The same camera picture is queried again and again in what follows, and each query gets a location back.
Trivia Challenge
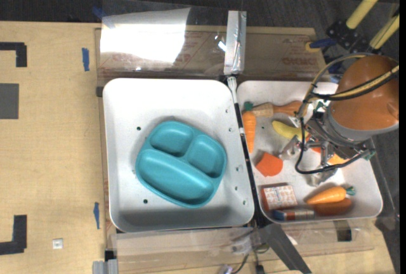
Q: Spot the yellow banana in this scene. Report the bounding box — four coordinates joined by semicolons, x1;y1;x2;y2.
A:
272;120;307;142

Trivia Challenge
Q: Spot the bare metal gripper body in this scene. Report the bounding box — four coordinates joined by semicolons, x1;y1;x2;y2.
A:
299;119;376;160

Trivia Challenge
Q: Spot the orange and white carton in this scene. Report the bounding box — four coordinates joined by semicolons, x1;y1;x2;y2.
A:
260;185;299;212

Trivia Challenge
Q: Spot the orange rounded block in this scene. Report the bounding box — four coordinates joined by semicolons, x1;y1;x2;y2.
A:
255;152;284;178

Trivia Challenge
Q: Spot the orange carrot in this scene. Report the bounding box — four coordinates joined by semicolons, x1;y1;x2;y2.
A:
305;185;357;206
241;101;258;154

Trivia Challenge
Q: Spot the clear plastic bottle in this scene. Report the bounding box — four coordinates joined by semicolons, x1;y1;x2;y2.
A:
305;166;339;188

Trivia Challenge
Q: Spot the white plastic tray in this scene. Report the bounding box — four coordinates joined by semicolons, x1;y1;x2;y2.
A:
102;77;256;233
236;80;384;225

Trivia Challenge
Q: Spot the black pole base plate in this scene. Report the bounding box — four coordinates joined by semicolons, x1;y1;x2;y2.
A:
325;18;385;55

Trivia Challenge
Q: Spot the thin black and white rod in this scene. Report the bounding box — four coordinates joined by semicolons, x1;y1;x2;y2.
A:
226;75;261;226

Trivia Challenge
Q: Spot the blue divided plate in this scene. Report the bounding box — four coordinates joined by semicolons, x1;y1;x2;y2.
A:
134;120;228;209

